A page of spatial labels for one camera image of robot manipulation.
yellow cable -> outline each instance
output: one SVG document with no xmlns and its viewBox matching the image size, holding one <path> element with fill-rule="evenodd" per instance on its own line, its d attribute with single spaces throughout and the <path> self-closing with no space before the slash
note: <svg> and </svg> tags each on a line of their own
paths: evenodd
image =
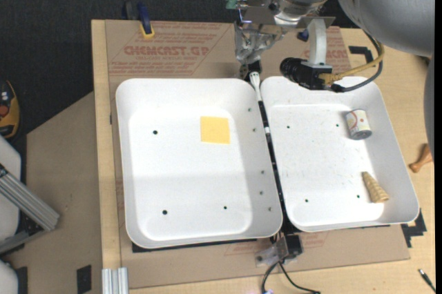
<svg viewBox="0 0 442 294">
<path fill-rule="evenodd" d="M 355 67 L 352 68 L 351 70 L 342 72 L 342 73 L 321 73 L 319 75 L 320 79 L 324 80 L 324 84 L 326 86 L 330 86 L 332 85 L 335 81 L 340 81 L 342 78 L 346 77 L 346 76 L 350 76 L 350 75 L 354 75 L 356 73 L 362 72 L 363 70 L 366 70 L 370 67 L 374 67 L 376 64 L 380 63 L 384 57 L 385 54 L 385 49 L 384 49 L 384 45 L 381 44 L 379 41 L 371 38 L 369 36 L 369 38 L 373 41 L 373 43 L 375 43 L 378 48 L 376 48 L 378 50 L 378 56 L 376 59 L 374 59 L 372 62 L 369 62 L 365 65 L 361 65 L 359 67 Z"/>
</svg>

white bracket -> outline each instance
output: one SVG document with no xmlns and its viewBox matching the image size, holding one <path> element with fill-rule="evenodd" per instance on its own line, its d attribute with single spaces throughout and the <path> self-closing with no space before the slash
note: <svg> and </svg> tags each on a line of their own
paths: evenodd
<svg viewBox="0 0 442 294">
<path fill-rule="evenodd" d="M 309 66 L 325 65 L 327 58 L 327 33 L 324 19 L 312 19 L 307 26 L 310 41 Z"/>
</svg>

wire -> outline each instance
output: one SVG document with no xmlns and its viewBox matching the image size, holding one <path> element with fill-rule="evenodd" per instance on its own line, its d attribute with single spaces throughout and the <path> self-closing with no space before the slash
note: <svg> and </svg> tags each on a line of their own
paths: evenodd
<svg viewBox="0 0 442 294">
<path fill-rule="evenodd" d="M 425 282 L 430 286 L 430 288 L 436 292 L 436 287 L 433 285 L 433 283 L 431 282 L 431 280 L 429 279 L 427 273 L 425 273 L 424 271 L 422 271 L 421 269 L 418 270 L 419 273 L 421 274 L 423 280 L 425 280 Z"/>
<path fill-rule="evenodd" d="M 286 272 L 284 266 L 282 265 L 282 262 L 278 262 L 278 263 L 279 263 L 279 267 L 282 269 L 283 273 L 285 274 L 285 277 L 289 280 L 289 282 L 291 283 L 292 286 L 294 286 L 302 291 L 308 291 L 313 294 L 320 294 L 320 291 L 315 291 L 313 289 L 308 289 L 308 288 L 304 288 L 302 286 L 297 285 L 293 280 L 291 280 L 289 274 Z"/>
<path fill-rule="evenodd" d="M 265 293 L 267 292 L 266 289 L 265 289 L 265 282 L 267 281 L 267 278 L 269 277 L 269 275 L 270 275 L 270 273 L 272 272 L 272 270 L 273 270 L 277 265 L 280 266 L 280 268 L 282 269 L 282 272 L 284 273 L 285 277 L 289 280 L 289 282 L 290 282 L 290 284 L 291 284 L 292 286 L 294 286 L 295 288 L 298 288 L 298 289 L 300 289 L 300 290 L 302 290 L 302 291 L 307 291 L 307 292 L 312 293 L 312 294 L 320 294 L 320 291 L 315 291 L 315 290 L 313 290 L 313 289 L 308 289 L 308 288 L 304 288 L 304 287 L 301 287 L 301 286 L 297 285 L 297 284 L 296 284 L 296 283 L 290 278 L 289 274 L 286 272 L 284 266 L 282 265 L 282 262 L 283 262 L 284 260 L 285 260 L 285 257 L 282 258 L 279 262 L 276 262 L 275 264 L 272 264 L 272 265 L 267 269 L 267 271 L 266 271 L 265 274 L 264 274 L 264 277 L 262 278 L 262 283 L 261 283 L 261 294 L 265 294 Z"/>
<path fill-rule="evenodd" d="M 267 278 L 270 274 L 270 272 L 272 272 L 272 270 L 278 265 L 278 262 L 276 262 L 275 264 L 272 264 L 267 271 L 264 274 L 264 277 L 262 278 L 262 283 L 261 283 L 261 294 L 265 294 L 267 291 L 265 290 L 265 282 L 267 281 Z"/>
<path fill-rule="evenodd" d="M 372 42 L 373 46 L 375 47 L 375 49 L 378 53 L 377 58 L 375 60 L 373 60 L 372 62 L 369 62 L 365 65 L 361 65 L 359 67 L 352 68 L 351 70 L 348 70 L 348 71 L 345 71 L 342 73 L 338 73 L 338 74 L 321 73 L 319 75 L 319 78 L 323 79 L 324 84 L 326 86 L 330 86 L 330 89 L 332 89 L 334 92 L 348 92 L 350 90 L 355 90 L 355 89 L 365 86 L 369 82 L 375 80 L 375 78 L 377 78 L 381 74 L 382 68 L 383 68 L 382 60 L 385 55 L 384 46 L 379 41 L 375 40 L 367 32 L 364 31 L 364 33 L 367 35 L 368 39 Z M 355 73 L 362 72 L 363 70 L 371 68 L 371 67 L 375 66 L 376 64 L 378 64 L 378 70 L 377 70 L 376 74 L 374 74 L 372 77 L 370 77 L 369 79 L 366 79 L 364 82 L 362 82 L 360 84 L 356 84 L 355 86 L 352 86 L 352 87 L 342 87 L 338 84 L 333 84 L 333 82 L 339 81 L 343 77 L 346 77 L 349 75 L 354 75 Z"/>
</svg>

wooden stick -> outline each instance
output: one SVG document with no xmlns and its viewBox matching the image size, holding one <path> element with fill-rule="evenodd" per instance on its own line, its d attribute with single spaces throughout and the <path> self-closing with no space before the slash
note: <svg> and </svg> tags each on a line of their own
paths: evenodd
<svg viewBox="0 0 442 294">
<path fill-rule="evenodd" d="M 428 146 L 428 144 L 426 144 L 422 150 L 421 157 L 415 163 L 410 164 L 410 169 L 412 169 L 414 173 L 418 173 L 422 166 L 430 163 L 431 161 L 433 161 L 433 157 L 430 152 L 430 147 Z"/>
</svg>

black cable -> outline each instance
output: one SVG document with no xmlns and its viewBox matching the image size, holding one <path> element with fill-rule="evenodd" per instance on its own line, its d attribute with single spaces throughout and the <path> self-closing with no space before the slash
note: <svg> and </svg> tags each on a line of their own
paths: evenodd
<svg viewBox="0 0 442 294">
<path fill-rule="evenodd" d="M 270 272 L 272 272 L 272 270 L 278 265 L 278 262 L 276 262 L 275 264 L 272 264 L 267 271 L 264 274 L 264 277 L 262 278 L 262 283 L 261 283 L 261 294 L 265 294 L 267 291 L 265 290 L 265 282 L 267 281 L 267 278 L 270 274 Z"/>
<path fill-rule="evenodd" d="M 373 37 L 368 34 L 368 32 L 365 32 L 365 35 L 367 35 L 368 39 L 372 42 L 373 46 L 375 47 L 378 55 L 381 55 L 381 47 L 379 46 L 378 42 L 376 40 L 373 39 Z M 379 75 L 382 73 L 382 68 L 383 68 L 383 61 L 379 62 L 378 64 L 378 70 L 376 71 L 376 73 L 374 75 L 372 75 L 370 78 L 366 79 L 365 81 L 356 84 L 355 86 L 351 86 L 351 87 L 342 87 L 339 84 L 332 84 L 330 86 L 330 89 L 333 90 L 334 92 L 350 92 L 352 90 L 358 89 L 360 87 L 366 86 L 368 83 L 372 82 L 373 80 L 375 80 L 377 77 L 379 77 Z"/>
<path fill-rule="evenodd" d="M 291 283 L 292 286 L 295 286 L 296 288 L 302 290 L 302 291 L 308 291 L 309 293 L 312 294 L 320 294 L 320 291 L 315 291 L 313 289 L 308 289 L 308 288 L 303 288 L 299 285 L 297 285 L 293 280 L 291 280 L 291 278 L 289 277 L 289 274 L 286 272 L 284 266 L 282 265 L 282 262 L 278 262 L 279 263 L 279 267 L 282 269 L 283 273 L 285 274 L 285 277 L 289 280 L 289 282 Z"/>
<path fill-rule="evenodd" d="M 289 280 L 290 284 L 292 286 L 294 286 L 295 288 L 298 288 L 302 291 L 307 291 L 311 294 L 320 294 L 320 291 L 315 291 L 313 289 L 308 289 L 308 288 L 303 288 L 299 285 L 297 285 L 293 280 L 291 280 L 290 276 L 288 275 L 288 273 L 286 272 L 284 266 L 282 265 L 282 262 L 285 260 L 285 258 L 281 259 L 279 262 L 276 262 L 275 264 L 272 264 L 267 271 L 264 274 L 264 277 L 262 278 L 262 283 L 261 283 L 261 294 L 265 294 L 267 291 L 265 289 L 265 282 L 267 281 L 267 278 L 269 277 L 270 273 L 272 272 L 272 270 L 279 265 L 280 268 L 282 269 L 282 272 L 285 274 L 285 277 Z"/>
<path fill-rule="evenodd" d="M 421 274 L 423 280 L 425 280 L 425 283 L 427 283 L 430 288 L 436 292 L 436 287 L 433 285 L 433 283 L 431 282 L 430 278 L 428 277 L 427 273 L 425 273 L 424 271 L 422 271 L 421 269 L 418 270 L 419 273 Z"/>
</svg>

